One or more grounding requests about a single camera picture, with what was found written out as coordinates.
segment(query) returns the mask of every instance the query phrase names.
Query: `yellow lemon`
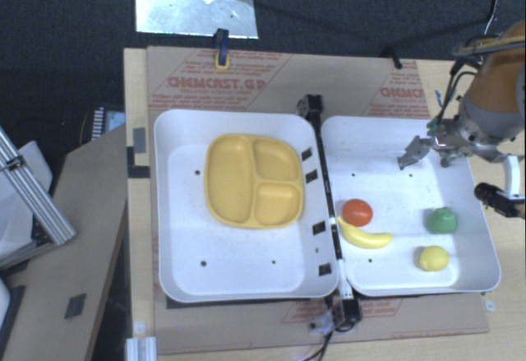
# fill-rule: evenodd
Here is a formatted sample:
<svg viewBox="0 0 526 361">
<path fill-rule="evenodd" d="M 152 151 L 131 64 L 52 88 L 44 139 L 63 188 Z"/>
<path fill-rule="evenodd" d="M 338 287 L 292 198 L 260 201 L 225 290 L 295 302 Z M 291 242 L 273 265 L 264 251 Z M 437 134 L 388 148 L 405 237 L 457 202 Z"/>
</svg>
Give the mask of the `yellow lemon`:
<svg viewBox="0 0 526 361">
<path fill-rule="evenodd" d="M 440 246 L 429 246 L 420 253 L 420 267 L 425 271 L 441 271 L 450 262 L 450 254 Z"/>
</svg>

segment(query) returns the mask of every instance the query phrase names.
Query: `red tomato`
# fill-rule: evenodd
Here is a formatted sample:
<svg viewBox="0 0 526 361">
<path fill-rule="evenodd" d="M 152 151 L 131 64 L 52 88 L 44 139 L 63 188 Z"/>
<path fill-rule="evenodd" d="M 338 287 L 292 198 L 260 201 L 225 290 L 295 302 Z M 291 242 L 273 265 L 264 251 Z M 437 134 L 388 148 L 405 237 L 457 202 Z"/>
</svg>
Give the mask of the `red tomato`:
<svg viewBox="0 0 526 361">
<path fill-rule="evenodd" d="M 347 200 L 342 208 L 344 219 L 354 226 L 364 226 L 371 222 L 372 208 L 360 199 Z"/>
</svg>

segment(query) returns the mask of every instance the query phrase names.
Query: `wooden table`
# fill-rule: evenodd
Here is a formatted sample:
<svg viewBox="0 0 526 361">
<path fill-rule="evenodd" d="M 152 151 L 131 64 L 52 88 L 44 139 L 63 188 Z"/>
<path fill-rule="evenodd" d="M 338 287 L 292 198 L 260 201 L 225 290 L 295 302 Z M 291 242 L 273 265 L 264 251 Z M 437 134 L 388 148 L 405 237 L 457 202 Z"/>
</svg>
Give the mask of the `wooden table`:
<svg viewBox="0 0 526 361">
<path fill-rule="evenodd" d="M 145 79 L 147 52 L 144 49 L 125 51 L 125 88 L 127 106 L 127 145 L 133 146 L 134 127 L 148 126 L 148 102 Z M 376 60 L 370 59 L 371 68 Z M 423 89 L 431 114 L 438 112 L 435 90 L 443 91 L 449 79 L 452 62 L 416 61 Z M 468 82 L 460 87 L 462 94 Z M 450 111 L 456 111 L 451 105 Z M 524 153 L 524 134 L 502 150 Z M 149 150 L 135 154 L 135 165 L 150 164 Z M 472 158 L 470 164 L 475 183 L 487 182 L 502 186 L 503 168 Z M 524 164 L 521 164 L 524 178 Z M 524 194 L 524 181 L 521 193 Z M 128 203 L 131 246 L 131 300 L 132 319 L 138 329 L 134 336 L 143 338 L 155 334 L 155 310 L 152 291 L 152 243 L 150 218 L 150 180 L 130 178 Z M 526 352 L 526 283 L 524 280 L 524 222 L 507 220 L 492 209 L 485 210 L 497 255 L 501 264 L 502 279 L 499 286 L 484 297 L 493 302 L 495 311 L 487 313 L 490 332 L 465 336 L 415 338 L 411 340 L 383 340 L 329 345 L 327 360 L 392 360 L 392 359 L 520 359 Z M 313 353 L 317 346 L 289 346 L 271 349 L 219 351 L 199 354 L 159 356 L 162 361 L 178 360 L 267 360 L 302 359 Z"/>
</svg>

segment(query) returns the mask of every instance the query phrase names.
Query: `black carpet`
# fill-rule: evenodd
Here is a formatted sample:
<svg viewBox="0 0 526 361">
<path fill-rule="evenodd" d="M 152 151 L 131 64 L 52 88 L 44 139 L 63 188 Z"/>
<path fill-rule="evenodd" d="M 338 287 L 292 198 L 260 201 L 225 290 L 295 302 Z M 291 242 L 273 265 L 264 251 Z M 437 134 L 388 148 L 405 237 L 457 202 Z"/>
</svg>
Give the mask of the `black carpet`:
<svg viewBox="0 0 526 361">
<path fill-rule="evenodd" d="M 258 40 L 235 49 L 450 59 L 484 31 L 491 0 L 254 0 Z M 525 0 L 499 0 L 490 32 L 524 19 Z M 210 46 L 210 38 L 135 32 L 134 0 L 0 0 L 0 126 L 36 140 L 53 166 L 79 146 L 97 104 L 121 104 L 122 50 Z"/>
</svg>

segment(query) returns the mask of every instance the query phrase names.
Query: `yellow banana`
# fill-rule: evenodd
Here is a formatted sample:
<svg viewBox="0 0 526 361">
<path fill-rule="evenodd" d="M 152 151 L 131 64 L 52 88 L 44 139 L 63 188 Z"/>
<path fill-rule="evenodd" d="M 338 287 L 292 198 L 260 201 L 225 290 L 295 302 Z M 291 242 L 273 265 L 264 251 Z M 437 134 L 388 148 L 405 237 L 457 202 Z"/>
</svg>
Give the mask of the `yellow banana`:
<svg viewBox="0 0 526 361">
<path fill-rule="evenodd" d="M 361 248 L 381 248 L 389 244 L 393 239 L 393 234 L 389 233 L 366 233 L 354 225 L 345 222 L 341 216 L 338 216 L 337 221 L 344 238 L 351 244 Z"/>
</svg>

